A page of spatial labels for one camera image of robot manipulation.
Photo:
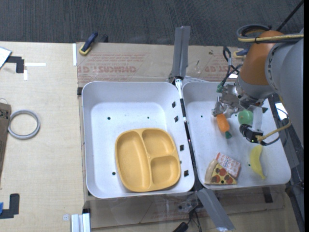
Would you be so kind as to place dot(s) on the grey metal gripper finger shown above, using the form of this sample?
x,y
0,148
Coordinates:
x,y
231,112
218,109

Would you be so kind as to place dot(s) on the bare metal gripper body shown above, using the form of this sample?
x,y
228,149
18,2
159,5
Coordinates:
x,y
231,96

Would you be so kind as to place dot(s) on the orange carrot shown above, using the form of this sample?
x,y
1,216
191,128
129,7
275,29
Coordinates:
x,y
223,124

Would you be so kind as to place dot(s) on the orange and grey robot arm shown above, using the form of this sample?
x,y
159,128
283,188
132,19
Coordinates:
x,y
285,64

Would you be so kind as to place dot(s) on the green round toy fruit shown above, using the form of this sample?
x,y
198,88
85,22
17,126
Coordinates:
x,y
245,116

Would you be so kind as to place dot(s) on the white plastic tray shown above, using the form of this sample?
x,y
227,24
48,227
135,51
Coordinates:
x,y
210,144
103,129

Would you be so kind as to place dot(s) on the orange and white packet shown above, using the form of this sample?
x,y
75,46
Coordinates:
x,y
230,164

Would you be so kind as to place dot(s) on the yellow banana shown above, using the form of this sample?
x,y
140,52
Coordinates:
x,y
257,162

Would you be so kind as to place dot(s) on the pizza slice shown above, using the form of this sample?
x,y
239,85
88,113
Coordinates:
x,y
220,176

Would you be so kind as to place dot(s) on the yellow divided plate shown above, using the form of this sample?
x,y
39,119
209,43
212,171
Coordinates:
x,y
147,159

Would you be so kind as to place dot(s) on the brown cardboard board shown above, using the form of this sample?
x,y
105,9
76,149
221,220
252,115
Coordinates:
x,y
120,64

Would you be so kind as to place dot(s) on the white tape roll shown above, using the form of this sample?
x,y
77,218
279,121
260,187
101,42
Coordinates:
x,y
12,132

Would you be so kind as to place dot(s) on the white paper sheet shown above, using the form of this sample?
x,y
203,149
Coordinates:
x,y
3,54

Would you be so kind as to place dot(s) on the black cylinder on white bracket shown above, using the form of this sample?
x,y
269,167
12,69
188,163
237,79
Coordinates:
x,y
251,133

